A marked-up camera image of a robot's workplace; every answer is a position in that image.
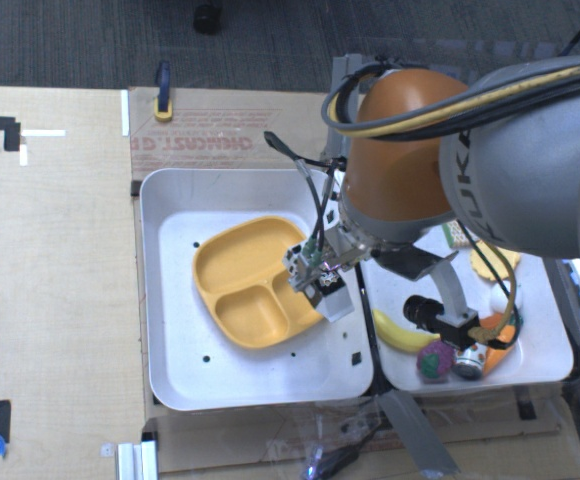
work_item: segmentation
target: wooden table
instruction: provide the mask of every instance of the wooden table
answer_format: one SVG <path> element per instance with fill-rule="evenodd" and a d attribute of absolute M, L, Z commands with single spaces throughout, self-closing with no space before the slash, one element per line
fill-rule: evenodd
<path fill-rule="evenodd" d="M 107 443 L 138 442 L 145 423 L 130 147 L 120 91 L 0 88 L 0 115 L 23 129 L 28 165 L 0 132 L 0 400 L 12 402 L 0 479 L 115 478 Z M 580 477 L 563 431 L 452 443 L 463 471 Z M 298 464 L 167 478 L 295 478 Z M 405 450 L 364 454 L 337 478 L 421 478 Z"/>

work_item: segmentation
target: banana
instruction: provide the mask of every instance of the banana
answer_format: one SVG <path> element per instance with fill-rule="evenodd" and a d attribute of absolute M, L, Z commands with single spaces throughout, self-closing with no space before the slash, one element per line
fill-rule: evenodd
<path fill-rule="evenodd" d="M 399 327 L 388 315 L 378 309 L 372 310 L 377 335 L 385 343 L 403 352 L 417 353 L 426 345 L 439 338 L 438 334 L 411 331 Z"/>

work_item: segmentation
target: gray carpet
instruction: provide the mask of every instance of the gray carpet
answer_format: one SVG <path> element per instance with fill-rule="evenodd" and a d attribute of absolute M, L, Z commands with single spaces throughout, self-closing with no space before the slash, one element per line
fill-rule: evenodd
<path fill-rule="evenodd" d="M 0 0 L 0 85 L 153 85 L 168 60 L 176 87 L 321 92 L 346 53 L 471 82 L 557 55 L 580 29 L 580 0 L 223 0 L 208 36 L 192 28 L 204 2 Z"/>

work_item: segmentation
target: black wheel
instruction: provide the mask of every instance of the black wheel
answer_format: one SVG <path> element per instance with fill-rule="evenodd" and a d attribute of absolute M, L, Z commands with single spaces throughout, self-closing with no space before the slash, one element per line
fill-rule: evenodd
<path fill-rule="evenodd" d="M 194 11 L 194 29 L 200 34 L 215 34 L 220 27 L 221 9 L 208 4 Z"/>

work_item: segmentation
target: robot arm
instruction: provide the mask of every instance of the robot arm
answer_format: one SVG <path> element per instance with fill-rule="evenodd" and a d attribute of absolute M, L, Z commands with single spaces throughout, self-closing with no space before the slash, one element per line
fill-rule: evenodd
<path fill-rule="evenodd" d="M 352 123 L 347 97 L 368 77 L 378 80 Z M 580 257 L 580 56 L 510 66 L 470 88 L 429 70 L 368 65 L 322 113 L 351 146 L 339 222 L 322 229 L 321 246 L 297 244 L 284 258 L 295 290 L 325 293 L 321 281 L 368 259 L 411 280 L 430 275 L 443 304 L 421 316 L 417 300 L 404 312 L 465 348 L 478 317 L 452 258 L 413 245 L 427 229 L 459 219 L 489 244 Z"/>

